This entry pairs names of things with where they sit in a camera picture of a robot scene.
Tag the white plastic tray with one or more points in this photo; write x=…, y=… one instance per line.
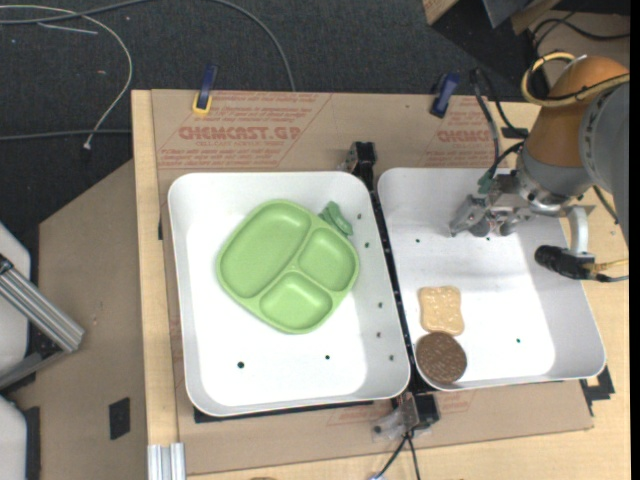
x=280, y=368
x=500, y=288

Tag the beige toy biscuit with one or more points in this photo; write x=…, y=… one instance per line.
x=441, y=310

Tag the black cylinder on white bracket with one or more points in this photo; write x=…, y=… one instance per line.
x=560, y=262

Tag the green toy vegetable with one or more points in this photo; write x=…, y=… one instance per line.
x=336, y=216

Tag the green divided plate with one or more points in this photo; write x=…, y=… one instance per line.
x=280, y=263

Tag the thin black rod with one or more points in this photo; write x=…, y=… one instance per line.
x=391, y=263

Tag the brown cardboard board red print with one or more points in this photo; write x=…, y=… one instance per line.
x=280, y=133

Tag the brown round toy biscuit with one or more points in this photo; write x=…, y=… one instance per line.
x=441, y=358

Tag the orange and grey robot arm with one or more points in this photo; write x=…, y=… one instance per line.
x=560, y=128

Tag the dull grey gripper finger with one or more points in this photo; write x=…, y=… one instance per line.
x=492, y=227
x=464, y=215

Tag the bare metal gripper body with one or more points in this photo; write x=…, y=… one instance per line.
x=507, y=200

